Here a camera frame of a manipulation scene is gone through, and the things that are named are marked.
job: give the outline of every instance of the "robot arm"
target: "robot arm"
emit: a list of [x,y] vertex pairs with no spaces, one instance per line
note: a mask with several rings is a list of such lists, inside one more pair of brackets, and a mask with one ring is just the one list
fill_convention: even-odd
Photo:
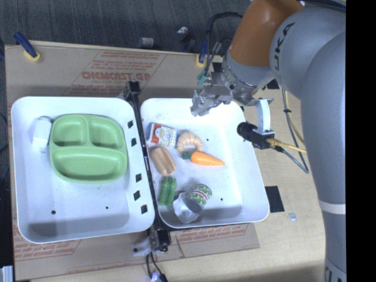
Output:
[[195,91],[193,115],[231,99],[254,104],[273,78],[301,100],[303,135],[323,213],[324,281],[347,280],[345,215],[345,11],[294,0],[253,0],[222,72]]

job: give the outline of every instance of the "green and white can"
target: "green and white can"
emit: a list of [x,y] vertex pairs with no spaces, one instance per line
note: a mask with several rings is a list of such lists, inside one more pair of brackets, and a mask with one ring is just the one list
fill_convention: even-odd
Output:
[[209,187],[204,184],[197,184],[194,190],[189,193],[186,205],[191,211],[200,213],[211,197],[212,190]]

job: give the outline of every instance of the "table surface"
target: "table surface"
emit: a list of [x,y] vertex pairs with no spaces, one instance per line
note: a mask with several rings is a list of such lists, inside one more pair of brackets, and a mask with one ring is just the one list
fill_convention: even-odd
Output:
[[[165,73],[166,77],[171,77],[172,72],[175,75],[184,74],[183,68],[187,66],[187,63],[184,59],[184,62],[177,66],[179,57],[179,54],[174,54],[176,63],[169,67],[169,71]],[[193,71],[200,72],[200,68],[197,68],[194,63],[189,66]],[[14,90],[12,85],[7,84],[7,87]],[[256,97],[274,99],[270,104],[271,129],[276,132],[275,138],[293,144],[286,115],[283,112],[281,90],[260,90]],[[301,131],[300,101],[289,95],[288,102],[294,124]],[[245,107],[244,114],[247,121],[257,125],[255,107]],[[295,150],[286,150],[300,160]],[[290,158],[275,150],[255,149],[255,152],[264,185],[278,186],[284,206],[283,212],[270,213],[265,220],[254,224],[260,248],[158,262],[157,265],[170,282],[322,281],[325,257],[324,223],[312,175],[304,173]],[[296,220],[291,220],[290,214],[295,214]],[[32,281],[110,282],[122,280],[150,281],[146,265],[39,278]]]

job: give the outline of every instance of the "dark background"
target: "dark background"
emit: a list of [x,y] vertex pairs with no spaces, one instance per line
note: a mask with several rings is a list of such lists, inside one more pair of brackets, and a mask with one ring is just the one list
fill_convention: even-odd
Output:
[[[249,0],[0,0],[0,38],[13,34],[51,42],[138,48],[139,38],[153,38],[160,50],[181,52],[176,32],[185,26],[199,52],[208,19],[219,12],[243,14]],[[211,46],[232,38],[238,18],[217,20]],[[12,263],[5,62],[0,61],[0,267]]]

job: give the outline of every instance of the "white band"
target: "white band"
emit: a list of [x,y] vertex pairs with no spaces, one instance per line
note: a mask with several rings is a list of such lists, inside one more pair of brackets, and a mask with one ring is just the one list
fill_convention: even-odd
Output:
[[322,211],[329,212],[332,214],[346,214],[346,204],[330,204],[326,202],[318,201]]

